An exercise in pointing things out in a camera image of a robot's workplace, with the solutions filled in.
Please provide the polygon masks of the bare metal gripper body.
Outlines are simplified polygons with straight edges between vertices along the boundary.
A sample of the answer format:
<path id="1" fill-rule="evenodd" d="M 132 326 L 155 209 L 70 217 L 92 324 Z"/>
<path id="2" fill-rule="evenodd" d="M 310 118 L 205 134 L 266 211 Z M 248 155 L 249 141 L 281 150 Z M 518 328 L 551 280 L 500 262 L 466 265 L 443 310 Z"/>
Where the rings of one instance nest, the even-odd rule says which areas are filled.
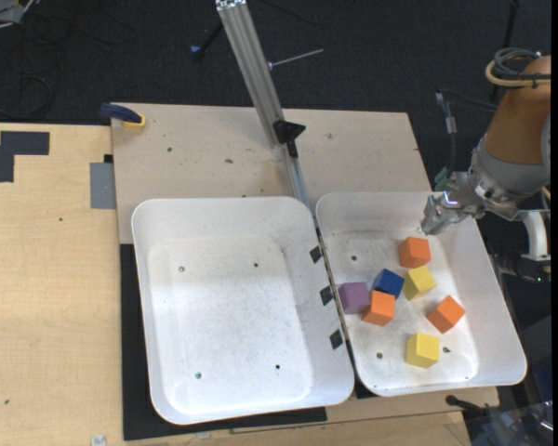
<path id="1" fill-rule="evenodd" d="M 445 209 L 455 213 L 455 221 L 466 216 L 481 218 L 486 212 L 522 221 L 526 217 L 519 208 L 523 199 L 480 172 L 453 172 L 445 186 Z"/>

